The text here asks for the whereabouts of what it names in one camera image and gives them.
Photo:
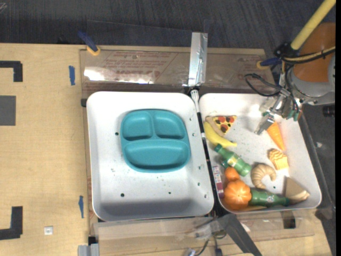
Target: orange pumpkin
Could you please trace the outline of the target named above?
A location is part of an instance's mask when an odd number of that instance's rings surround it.
[[[244,209],[252,198],[250,187],[240,179],[229,182],[224,195],[226,204],[233,210]]]
[[[225,176],[229,182],[240,179],[239,173],[234,167],[227,167],[225,170]]]

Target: gray square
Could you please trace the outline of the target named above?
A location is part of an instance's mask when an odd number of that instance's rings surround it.
[[[15,126],[16,96],[0,96],[0,125]]]

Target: table surface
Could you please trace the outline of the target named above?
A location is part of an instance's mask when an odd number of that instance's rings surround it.
[[[1,240],[0,255],[77,255],[78,246],[87,244],[90,220],[79,58],[84,48],[0,44],[0,60],[23,64],[23,82],[13,82],[13,69],[0,68],[0,95],[17,98],[16,125],[0,126],[0,229],[10,227],[11,207],[23,206],[23,234]],[[69,66],[76,71],[73,86]],[[310,236],[255,244],[264,255],[331,255],[320,220],[311,215],[310,225]],[[52,235],[44,235],[47,226],[53,226]],[[235,244],[221,248],[225,255],[242,253]],[[214,255],[213,243],[202,255]]]

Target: toy banana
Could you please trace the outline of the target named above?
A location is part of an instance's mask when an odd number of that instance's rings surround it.
[[[223,148],[230,146],[237,146],[236,143],[227,140],[226,138],[220,137],[212,128],[212,126],[208,122],[204,122],[204,130],[206,139],[209,140],[214,146],[220,144]]]

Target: green bottle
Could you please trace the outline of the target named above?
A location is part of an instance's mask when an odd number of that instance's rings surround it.
[[[249,205],[271,207],[276,205],[288,206],[289,199],[278,196],[269,191],[258,191],[251,189],[252,198]]]
[[[236,153],[227,151],[220,144],[214,150],[224,157],[221,165],[226,169],[228,166],[234,167],[235,170],[242,176],[246,176],[251,171],[251,166],[244,162]]]

